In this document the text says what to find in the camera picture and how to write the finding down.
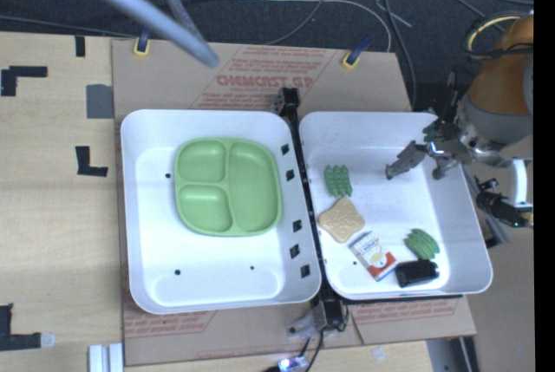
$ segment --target green divided plate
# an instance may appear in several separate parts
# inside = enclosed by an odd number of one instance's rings
[[[173,168],[181,220],[207,235],[268,232],[280,219],[276,162],[250,140],[204,138],[182,144]]]

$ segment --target black object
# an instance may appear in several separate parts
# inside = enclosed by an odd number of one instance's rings
[[[41,334],[12,335],[11,309],[13,304],[0,306],[0,350],[36,349],[41,347]]]
[[[528,220],[522,216],[523,212],[531,212],[531,207],[517,208],[506,202],[506,198],[499,193],[480,192],[476,197],[476,205],[486,213],[491,213],[503,224],[510,227],[527,227]]]
[[[46,77],[48,67],[10,66],[0,76],[0,96],[15,96],[18,77]]]
[[[85,174],[89,176],[102,176],[106,178],[108,175],[107,167],[91,167],[90,166],[90,147],[79,146],[75,148],[77,153],[77,174]]]
[[[306,172],[306,164],[304,162],[303,146],[301,144],[301,137],[299,134],[299,121],[297,108],[301,103],[301,96],[298,88],[281,88],[278,93],[278,113],[280,116],[285,117],[291,127],[291,135],[293,138],[293,145],[297,156],[297,164],[303,181],[304,199],[309,210],[310,227],[314,235],[316,243],[316,251],[318,262],[320,264],[320,271],[322,272],[322,288],[313,300],[313,305],[319,302],[323,303],[324,312],[326,315],[326,330],[344,330],[347,324],[346,310],[343,300],[331,288],[327,277],[325,276],[325,269],[322,257],[322,248],[320,247],[319,239],[317,237],[317,224],[314,216],[314,207],[312,205],[312,198],[310,196],[308,174]]]
[[[76,36],[75,37],[75,56],[85,57],[85,37]]]
[[[436,263],[419,259],[418,261],[409,261],[397,265],[395,274],[399,285],[406,287],[410,284],[436,279],[440,275],[440,270]]]

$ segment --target yellow clamp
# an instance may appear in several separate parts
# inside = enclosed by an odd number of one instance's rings
[[[354,69],[358,65],[359,61],[361,60],[360,57],[357,57],[353,63],[349,63],[348,60],[350,56],[351,56],[351,52],[347,53],[343,58],[343,60],[341,61],[341,66],[343,67],[343,69],[347,71]]]
[[[369,46],[369,44],[370,36],[366,35],[352,51],[345,55],[345,57],[341,61],[341,66],[343,67],[343,69],[347,71],[354,69],[361,60],[361,53]]]
[[[147,44],[145,45],[145,49],[143,50],[139,49],[139,41],[140,37],[137,37],[135,39],[135,44],[133,45],[133,53],[138,57],[147,57],[148,52],[150,51],[150,40],[147,40]]]

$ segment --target white tray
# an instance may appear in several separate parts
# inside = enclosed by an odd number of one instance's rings
[[[300,124],[314,213],[336,202],[326,188],[326,166],[345,165],[353,187],[351,199],[365,226],[346,244],[326,231],[318,237],[331,287],[352,300],[478,293],[492,281],[492,266],[473,202],[459,166],[440,180],[432,178],[434,161],[387,180],[386,164],[411,141],[422,143],[422,129],[436,119],[420,113],[317,112]],[[415,260],[403,239],[421,228],[438,242],[434,261],[440,275],[430,283],[402,289],[391,273],[376,282],[360,265],[349,244],[372,230],[400,261]]]
[[[273,155],[282,214],[267,233],[214,237],[188,229],[175,205],[173,159],[185,141],[254,140]],[[266,112],[139,110],[121,125],[129,281],[155,314],[305,302],[320,289],[315,242],[288,125]],[[294,178],[288,172],[293,171]]]

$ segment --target wooden table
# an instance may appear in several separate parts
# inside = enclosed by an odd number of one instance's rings
[[[92,344],[121,343],[121,276],[114,121],[88,119],[86,87],[112,85],[110,38],[0,33],[0,68],[48,66],[0,97],[0,305],[13,303],[11,332],[55,335],[55,346],[0,352],[0,369],[85,371]],[[75,147],[108,176],[77,175]],[[315,371],[431,372],[426,342],[326,349]],[[143,372],[257,372],[281,356],[250,356],[127,368]]]

